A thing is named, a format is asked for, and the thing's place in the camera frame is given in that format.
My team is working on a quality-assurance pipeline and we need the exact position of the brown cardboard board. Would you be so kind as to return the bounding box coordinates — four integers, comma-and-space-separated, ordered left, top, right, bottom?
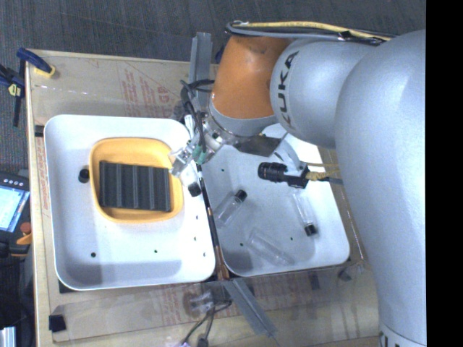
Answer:
24, 48, 381, 347

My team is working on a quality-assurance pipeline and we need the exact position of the clear plastic bottle black cap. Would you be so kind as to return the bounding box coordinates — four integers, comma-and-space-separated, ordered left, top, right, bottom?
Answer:
290, 189, 320, 238
213, 189, 248, 228
178, 161, 203, 198

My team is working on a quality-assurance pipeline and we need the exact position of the black cylinder on white bracket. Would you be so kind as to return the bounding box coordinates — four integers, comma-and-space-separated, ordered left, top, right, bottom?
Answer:
257, 124, 310, 189

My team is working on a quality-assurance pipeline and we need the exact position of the black ribbed block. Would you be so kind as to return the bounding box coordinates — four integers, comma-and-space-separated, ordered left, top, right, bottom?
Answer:
98, 160, 172, 213

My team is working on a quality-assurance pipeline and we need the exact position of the orange rounded tray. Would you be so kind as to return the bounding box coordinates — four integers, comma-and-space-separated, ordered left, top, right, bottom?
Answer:
88, 137, 185, 225

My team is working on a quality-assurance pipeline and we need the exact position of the clear plastic bottle without cap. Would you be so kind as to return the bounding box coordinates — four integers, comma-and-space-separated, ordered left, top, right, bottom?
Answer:
247, 228, 294, 267

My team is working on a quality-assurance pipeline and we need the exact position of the white plastic tray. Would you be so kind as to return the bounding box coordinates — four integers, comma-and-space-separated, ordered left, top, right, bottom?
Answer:
43, 113, 217, 292
200, 123, 352, 278

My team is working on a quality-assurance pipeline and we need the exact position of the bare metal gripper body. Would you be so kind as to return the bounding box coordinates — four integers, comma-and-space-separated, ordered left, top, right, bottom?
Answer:
183, 118, 240, 166

